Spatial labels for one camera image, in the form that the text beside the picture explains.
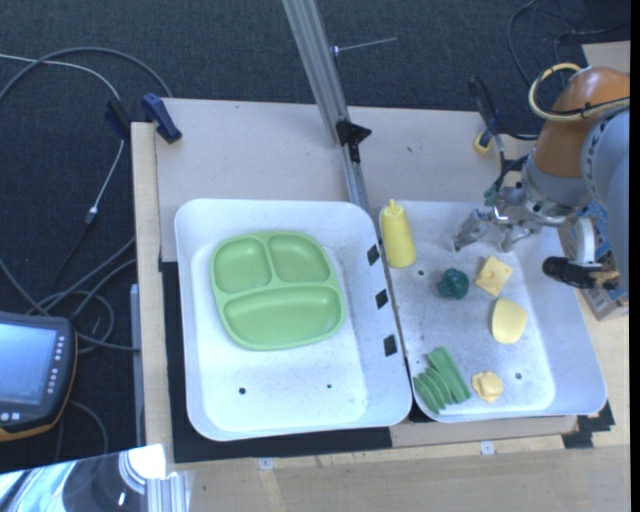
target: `white tray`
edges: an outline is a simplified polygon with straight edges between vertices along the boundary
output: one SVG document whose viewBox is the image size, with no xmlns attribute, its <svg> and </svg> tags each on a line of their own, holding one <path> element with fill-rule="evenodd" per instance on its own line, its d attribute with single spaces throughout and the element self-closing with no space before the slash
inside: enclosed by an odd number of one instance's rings
<svg viewBox="0 0 640 512">
<path fill-rule="evenodd" d="M 418 397 L 422 411 L 442 422 L 599 411 L 606 388 L 575 290 L 542 272 L 548 256 L 563 255 L 556 230 L 545 228 L 517 242 L 509 253 L 500 252 L 490 237 L 455 252 L 454 236 L 472 209 L 481 205 L 399 199 L 397 203 L 407 212 L 418 255 L 412 266 L 390 269 L 410 373 L 424 371 L 425 354 L 446 346 L 473 395 L 439 414 Z M 473 284 L 489 255 L 513 268 L 499 296 L 517 302 L 528 313 L 524 334 L 513 345 L 493 339 L 490 314 L 495 298 Z M 470 281 L 461 300 L 443 298 L 437 289 L 443 273 L 452 267 Z M 504 393 L 491 404 L 471 388 L 472 376 L 485 370 L 497 373 L 504 383 Z"/>
<path fill-rule="evenodd" d="M 227 334 L 209 258 L 223 240 L 261 230 L 301 231 L 324 247 L 346 300 L 335 335 L 262 352 Z M 179 209 L 175 231 L 187 412 L 203 436 L 229 441 L 390 426 L 406 417 L 411 387 L 391 302 L 379 308 L 376 301 L 387 281 L 382 258 L 369 262 L 377 235 L 363 210 L 344 202 L 196 199 Z"/>
</svg>

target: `screen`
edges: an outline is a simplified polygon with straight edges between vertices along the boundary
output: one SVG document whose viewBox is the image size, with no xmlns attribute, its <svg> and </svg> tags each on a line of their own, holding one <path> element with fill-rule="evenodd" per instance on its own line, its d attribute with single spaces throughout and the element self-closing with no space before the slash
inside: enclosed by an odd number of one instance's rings
<svg viewBox="0 0 640 512">
<path fill-rule="evenodd" d="M 40 404 L 55 341 L 54 329 L 0 323 L 0 402 Z"/>
</svg>

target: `dark carpet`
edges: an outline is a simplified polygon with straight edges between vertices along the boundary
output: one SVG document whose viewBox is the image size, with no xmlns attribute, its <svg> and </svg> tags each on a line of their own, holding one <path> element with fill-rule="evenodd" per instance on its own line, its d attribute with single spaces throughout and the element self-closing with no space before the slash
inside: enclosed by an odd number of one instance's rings
<svg viewBox="0 0 640 512">
<path fill-rule="evenodd" d="M 333 45 L 396 38 L 340 53 L 337 66 L 350 105 L 475 111 L 469 80 L 477 75 L 503 123 L 518 133 L 535 133 L 541 126 L 526 103 L 527 84 L 540 71 L 558 61 L 584 65 L 583 43 L 630 39 L 630 0 L 318 3 Z M 139 59 L 175 97 L 314 102 L 277 0 L 5 0 L 0 5 L 0 53 L 40 58 L 78 47 Z M 136 121 L 144 120 L 145 93 L 168 94 L 150 73 L 114 54 L 78 51 L 60 60 L 103 75 Z M 0 88 L 26 65 L 0 58 Z M 560 90 L 558 81 L 550 82 L 543 99 Z M 67 290 L 134 236 L 128 148 L 95 221 L 85 224 L 118 150 L 119 139 L 104 121 L 112 96 L 89 73 L 40 65 L 0 98 L 0 258 L 36 302 Z M 131 247 L 82 288 L 92 289 L 134 257 Z M 101 299 L 92 300 L 75 320 L 78 330 L 96 338 L 111 331 L 109 343 L 130 346 L 134 283 L 134 264 L 109 279 Z M 82 300 L 72 295 L 50 313 L 69 316 Z M 106 304 L 113 309 L 111 327 Z M 0 273 L 0 310 L 30 309 Z M 90 346 L 81 342 L 83 349 Z M 104 347 L 83 353 L 71 399 L 104 424 L 108 451 L 136 445 L 131 353 Z M 0 472 L 100 454 L 104 441 L 96 418 L 72 405 L 61 427 L 0 444 Z"/>
</svg>

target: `green plate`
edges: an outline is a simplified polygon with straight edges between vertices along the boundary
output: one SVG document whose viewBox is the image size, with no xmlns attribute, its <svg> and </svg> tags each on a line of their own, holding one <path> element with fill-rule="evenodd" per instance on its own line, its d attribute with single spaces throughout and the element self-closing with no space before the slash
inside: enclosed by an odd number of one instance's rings
<svg viewBox="0 0 640 512">
<path fill-rule="evenodd" d="M 332 336 L 344 298 L 323 247 L 293 231 L 230 238 L 211 255 L 211 283 L 231 338 L 252 350 L 278 350 Z"/>
</svg>

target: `metal pole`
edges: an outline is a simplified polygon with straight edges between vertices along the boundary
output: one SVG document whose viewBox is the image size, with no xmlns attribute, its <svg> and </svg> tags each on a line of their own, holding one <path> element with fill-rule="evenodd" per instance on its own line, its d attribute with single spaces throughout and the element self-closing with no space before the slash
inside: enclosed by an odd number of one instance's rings
<svg viewBox="0 0 640 512">
<path fill-rule="evenodd" d="M 360 164 L 352 158 L 348 144 L 340 141 L 336 129 L 339 121 L 350 121 L 349 112 L 318 6 L 315 0 L 282 0 L 282 4 L 325 128 L 334 144 L 342 144 L 349 198 L 368 213 Z"/>
</svg>

